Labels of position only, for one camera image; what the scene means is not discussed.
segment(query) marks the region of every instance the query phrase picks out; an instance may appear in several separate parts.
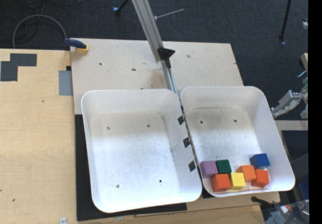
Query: wooden table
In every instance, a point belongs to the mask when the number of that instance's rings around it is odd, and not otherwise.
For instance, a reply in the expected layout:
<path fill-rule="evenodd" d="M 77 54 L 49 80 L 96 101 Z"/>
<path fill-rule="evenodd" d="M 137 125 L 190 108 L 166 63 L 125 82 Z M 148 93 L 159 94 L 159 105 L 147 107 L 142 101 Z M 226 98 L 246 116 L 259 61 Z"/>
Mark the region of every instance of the wooden table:
<path fill-rule="evenodd" d="M 234 59 L 230 46 L 222 49 Z M 0 82 L 0 223 L 59 223 L 63 217 L 68 224 L 80 223 L 76 219 L 74 99 L 59 95 L 58 81 L 58 72 L 71 65 L 70 51 L 0 49 L 0 61 L 10 61 L 11 53 L 37 54 L 37 66 L 19 66 L 16 82 Z M 280 200 L 278 192 L 258 196 L 269 202 Z M 201 197 L 187 203 L 187 209 L 81 223 L 213 223 L 214 219 L 259 223 L 262 218 L 251 195 Z"/>

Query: blue and yellow clamp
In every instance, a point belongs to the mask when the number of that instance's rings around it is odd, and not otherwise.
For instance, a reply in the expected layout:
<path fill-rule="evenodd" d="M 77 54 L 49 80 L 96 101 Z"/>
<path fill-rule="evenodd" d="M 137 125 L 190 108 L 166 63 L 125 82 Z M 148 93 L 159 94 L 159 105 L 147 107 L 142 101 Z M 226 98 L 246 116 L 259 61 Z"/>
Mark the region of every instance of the blue and yellow clamp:
<path fill-rule="evenodd" d="M 80 52 L 88 52 L 89 46 L 86 43 L 82 43 L 81 41 L 77 41 L 75 39 L 64 39 L 63 46 L 75 47 L 77 51 Z"/>

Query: black clamp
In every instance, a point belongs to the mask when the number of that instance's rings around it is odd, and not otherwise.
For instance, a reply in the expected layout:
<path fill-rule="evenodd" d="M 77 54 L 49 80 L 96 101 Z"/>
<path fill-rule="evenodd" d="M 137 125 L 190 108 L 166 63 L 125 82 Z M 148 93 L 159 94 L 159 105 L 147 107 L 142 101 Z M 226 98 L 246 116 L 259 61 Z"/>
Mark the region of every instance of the black clamp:
<path fill-rule="evenodd" d="M 166 49 L 166 48 L 160 47 L 159 49 L 157 49 L 157 52 L 159 54 L 160 59 L 165 61 L 166 66 L 168 68 L 171 68 L 170 57 L 173 54 L 175 54 L 175 51 L 172 49 Z"/>

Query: gray cable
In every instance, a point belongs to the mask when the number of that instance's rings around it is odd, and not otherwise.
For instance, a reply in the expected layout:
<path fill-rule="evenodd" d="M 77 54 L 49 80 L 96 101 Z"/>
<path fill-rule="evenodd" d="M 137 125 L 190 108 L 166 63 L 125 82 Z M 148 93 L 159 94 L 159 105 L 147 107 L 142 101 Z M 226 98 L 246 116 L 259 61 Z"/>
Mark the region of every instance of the gray cable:
<path fill-rule="evenodd" d="M 32 15 L 32 16 L 28 16 L 28 17 L 24 18 L 23 20 L 21 20 L 20 23 L 16 26 L 16 28 L 14 30 L 13 37 L 12 37 L 12 46 L 13 46 L 14 49 L 16 48 L 16 46 L 15 46 L 15 38 L 16 38 L 16 32 L 17 32 L 18 28 L 20 27 L 20 25 L 24 21 L 26 21 L 27 19 L 32 18 L 32 17 L 45 17 L 45 18 L 53 20 L 56 24 L 59 25 L 59 27 L 61 28 L 62 32 L 64 33 L 65 38 L 67 38 L 66 32 L 65 32 L 64 28 L 62 27 L 62 25 L 59 22 L 57 22 L 55 19 L 53 19 L 52 17 L 45 16 L 45 15 Z"/>

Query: orange cube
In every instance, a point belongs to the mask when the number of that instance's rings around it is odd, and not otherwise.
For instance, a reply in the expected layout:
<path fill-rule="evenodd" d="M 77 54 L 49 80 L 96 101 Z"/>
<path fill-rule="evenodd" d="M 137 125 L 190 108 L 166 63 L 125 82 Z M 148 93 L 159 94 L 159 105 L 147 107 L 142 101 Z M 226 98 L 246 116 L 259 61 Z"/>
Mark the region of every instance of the orange cube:
<path fill-rule="evenodd" d="M 256 179 L 251 182 L 252 186 L 264 188 L 270 183 L 267 170 L 256 169 L 255 173 Z"/>
<path fill-rule="evenodd" d="M 256 179 L 256 173 L 253 165 L 241 165 L 236 172 L 244 174 L 245 182 L 251 182 Z"/>
<path fill-rule="evenodd" d="M 224 192 L 231 187 L 229 174 L 216 174 L 211 179 L 211 186 L 214 192 Z"/>

